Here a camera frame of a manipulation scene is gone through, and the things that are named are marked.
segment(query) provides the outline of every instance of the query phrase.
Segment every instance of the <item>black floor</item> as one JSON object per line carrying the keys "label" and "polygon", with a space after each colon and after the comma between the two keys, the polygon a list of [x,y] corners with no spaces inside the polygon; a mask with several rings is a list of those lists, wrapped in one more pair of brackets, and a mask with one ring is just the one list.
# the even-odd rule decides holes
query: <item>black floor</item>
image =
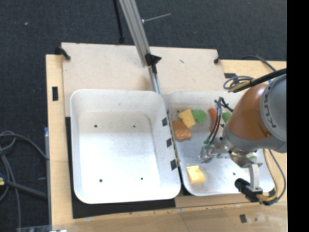
{"label": "black floor", "polygon": [[[150,46],[214,48],[222,59],[286,60],[287,0],[136,2],[144,19],[171,13],[145,24]],[[133,44],[122,11],[121,18],[125,44]],[[118,38],[112,0],[0,0],[0,133],[22,134],[44,150],[45,55],[61,42],[117,44]],[[18,183],[46,191],[45,162],[33,147],[18,140],[6,156]],[[45,200],[22,192],[20,200],[23,227],[48,223]],[[0,232],[17,225],[10,189],[0,201]]]}

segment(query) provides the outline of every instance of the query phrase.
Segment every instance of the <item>wooden table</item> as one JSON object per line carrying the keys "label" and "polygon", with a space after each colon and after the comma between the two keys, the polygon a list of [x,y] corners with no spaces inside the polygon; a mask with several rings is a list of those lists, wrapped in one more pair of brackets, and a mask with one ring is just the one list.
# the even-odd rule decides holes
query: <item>wooden table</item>
{"label": "wooden table", "polygon": [[[51,175],[51,221],[54,229],[69,231],[248,231],[263,228],[263,231],[287,231],[287,192],[279,203],[264,206],[249,203],[242,194],[210,197],[179,196],[176,208],[120,213],[73,219],[65,125],[63,71],[60,55],[46,55],[48,128]],[[286,62],[269,62],[276,69],[286,68]],[[224,73],[260,77],[270,70],[255,60],[220,60]],[[53,101],[52,87],[58,88],[58,100]],[[285,175],[287,155],[274,152]],[[280,172],[271,163],[279,189],[283,181]]]}

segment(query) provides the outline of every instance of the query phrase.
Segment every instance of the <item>table top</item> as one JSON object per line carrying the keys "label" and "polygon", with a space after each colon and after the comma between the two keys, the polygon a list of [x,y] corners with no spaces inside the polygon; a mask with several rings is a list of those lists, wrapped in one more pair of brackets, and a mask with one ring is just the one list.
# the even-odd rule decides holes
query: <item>table top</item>
{"label": "table top", "polygon": [[[239,216],[236,216],[239,209],[256,213],[260,215],[267,212],[262,205],[249,203],[242,194],[237,195],[217,195],[209,197],[194,197],[194,196],[178,196],[175,198],[176,208],[164,209],[156,211],[133,212],[110,214],[104,216],[96,216],[91,218],[73,219],[71,189],[70,189],[70,174],[69,174],[69,159],[67,152],[67,136],[65,125],[65,109],[64,109],[64,85],[63,85],[63,57],[60,55],[46,55],[46,76],[47,76],[47,103],[48,103],[48,128],[49,128],[49,149],[50,149],[50,175],[51,175],[51,218],[53,225],[67,224],[71,228],[79,225],[85,228],[91,228],[92,231],[100,231],[101,226],[106,228],[115,228],[120,226],[128,226],[129,231],[136,231],[141,222],[148,221],[149,228],[154,231],[161,231],[157,227],[158,222],[173,228],[170,231],[191,231],[188,229],[190,222],[190,214],[184,211],[190,211],[195,214],[195,217],[203,216],[203,214],[217,214],[221,221],[224,221],[225,226],[228,226],[233,219],[239,222]],[[256,60],[220,60],[220,65],[224,73],[235,73],[237,75],[249,75],[254,78],[260,77],[263,74],[270,73],[269,68],[260,61]],[[284,61],[270,61],[276,69],[286,68]],[[58,89],[58,99],[53,100],[53,87]],[[280,163],[285,175],[287,174],[287,155],[274,152],[277,161]],[[272,172],[274,177],[278,179],[279,189],[282,190],[283,181],[280,172],[271,162]],[[279,203],[272,205],[268,211],[272,216],[280,216],[287,222],[287,192],[282,197]]]}

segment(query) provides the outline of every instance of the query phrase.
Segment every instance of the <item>yellow block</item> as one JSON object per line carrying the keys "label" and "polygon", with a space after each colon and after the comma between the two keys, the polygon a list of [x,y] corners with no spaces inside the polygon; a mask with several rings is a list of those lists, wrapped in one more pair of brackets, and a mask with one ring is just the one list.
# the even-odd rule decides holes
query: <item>yellow block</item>
{"label": "yellow block", "polygon": [[189,180],[191,184],[201,183],[206,180],[203,172],[200,170],[199,166],[187,167],[187,172],[189,175]]}
{"label": "yellow block", "polygon": [[178,114],[178,117],[183,120],[183,123],[187,126],[187,128],[195,125],[195,120],[192,115],[191,109],[184,110],[183,112]]}

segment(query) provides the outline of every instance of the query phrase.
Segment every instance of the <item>yellow toy cheese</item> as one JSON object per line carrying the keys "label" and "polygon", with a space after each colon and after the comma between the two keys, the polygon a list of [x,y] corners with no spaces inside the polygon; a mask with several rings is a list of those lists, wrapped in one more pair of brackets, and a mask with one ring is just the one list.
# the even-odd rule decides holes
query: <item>yellow toy cheese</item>
{"label": "yellow toy cheese", "polygon": [[179,113],[178,117],[182,119],[183,123],[187,126],[187,128],[190,128],[193,125],[195,125],[195,120],[192,115],[191,109],[187,109]]}
{"label": "yellow toy cheese", "polygon": [[187,172],[189,175],[189,180],[191,184],[201,183],[206,180],[203,172],[200,170],[199,166],[187,167]]}

